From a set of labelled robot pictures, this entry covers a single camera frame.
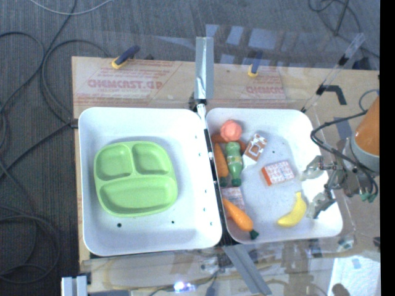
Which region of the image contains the brown cardboard board, red print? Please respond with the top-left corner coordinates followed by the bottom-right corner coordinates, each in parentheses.
top-left (71, 56), bottom-right (381, 293)

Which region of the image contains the green divided plate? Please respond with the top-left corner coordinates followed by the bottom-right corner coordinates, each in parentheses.
top-left (93, 141), bottom-right (180, 218)

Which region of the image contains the yellow banana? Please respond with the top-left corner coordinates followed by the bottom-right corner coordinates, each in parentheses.
top-left (276, 191), bottom-right (308, 228)

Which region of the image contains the green bottle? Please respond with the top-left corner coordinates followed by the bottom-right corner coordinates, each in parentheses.
top-left (225, 141), bottom-right (245, 187)

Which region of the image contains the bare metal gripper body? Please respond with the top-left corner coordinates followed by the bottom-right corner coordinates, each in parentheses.
top-left (323, 160), bottom-right (372, 199)

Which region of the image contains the orange carrot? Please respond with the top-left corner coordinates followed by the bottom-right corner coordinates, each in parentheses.
top-left (213, 142), bottom-right (230, 187)
top-left (222, 197), bottom-right (259, 241)

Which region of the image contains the white plastic tray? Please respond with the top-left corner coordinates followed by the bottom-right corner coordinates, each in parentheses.
top-left (78, 106), bottom-right (223, 257)
top-left (205, 107), bottom-right (344, 245)

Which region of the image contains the pink doughnut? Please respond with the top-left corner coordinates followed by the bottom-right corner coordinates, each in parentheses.
top-left (220, 119), bottom-right (243, 142)

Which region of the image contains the pink and white packet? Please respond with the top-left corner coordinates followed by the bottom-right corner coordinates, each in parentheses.
top-left (220, 186), bottom-right (246, 212)

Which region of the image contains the brown and white carton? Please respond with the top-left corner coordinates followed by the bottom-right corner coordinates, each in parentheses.
top-left (243, 133), bottom-right (268, 166)

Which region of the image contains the orange and white carton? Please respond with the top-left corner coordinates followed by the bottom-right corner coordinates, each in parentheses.
top-left (261, 160), bottom-right (296, 187)

